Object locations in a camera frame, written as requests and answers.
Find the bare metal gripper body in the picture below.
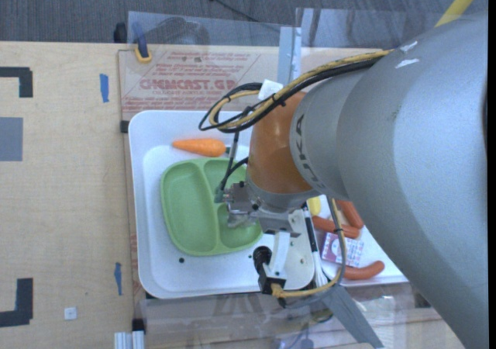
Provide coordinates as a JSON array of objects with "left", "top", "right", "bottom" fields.
[{"left": 222, "top": 181, "right": 303, "bottom": 238}]

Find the green divided plate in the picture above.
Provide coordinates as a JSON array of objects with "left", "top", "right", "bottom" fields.
[{"left": 160, "top": 157, "right": 265, "bottom": 257}]

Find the orange carrot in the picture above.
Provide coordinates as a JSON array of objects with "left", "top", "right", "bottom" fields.
[{"left": 171, "top": 137, "right": 228, "bottom": 158}]

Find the yellow banana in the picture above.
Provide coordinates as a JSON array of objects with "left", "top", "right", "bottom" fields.
[{"left": 307, "top": 195, "right": 323, "bottom": 217}]

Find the thin black and white rod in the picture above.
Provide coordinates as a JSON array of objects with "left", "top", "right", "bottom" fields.
[{"left": 303, "top": 209, "right": 327, "bottom": 289}]

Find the red sausage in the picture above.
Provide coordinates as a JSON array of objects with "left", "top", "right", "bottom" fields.
[
  {"left": 335, "top": 199, "right": 366, "bottom": 230},
  {"left": 311, "top": 215, "right": 361, "bottom": 240},
  {"left": 342, "top": 260, "right": 386, "bottom": 282}
]

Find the white plastic tray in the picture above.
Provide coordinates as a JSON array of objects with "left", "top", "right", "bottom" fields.
[
  {"left": 127, "top": 109, "right": 316, "bottom": 299},
  {"left": 308, "top": 195, "right": 410, "bottom": 287}
]

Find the pink and white packet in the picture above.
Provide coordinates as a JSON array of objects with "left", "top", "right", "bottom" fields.
[{"left": 320, "top": 231, "right": 366, "bottom": 268}]

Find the brown cardboard board red print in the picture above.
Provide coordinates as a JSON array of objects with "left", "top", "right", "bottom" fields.
[{"left": 117, "top": 43, "right": 412, "bottom": 325}]

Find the black cylinder on white bracket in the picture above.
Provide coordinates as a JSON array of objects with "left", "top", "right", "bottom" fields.
[{"left": 252, "top": 230, "right": 291, "bottom": 296}]

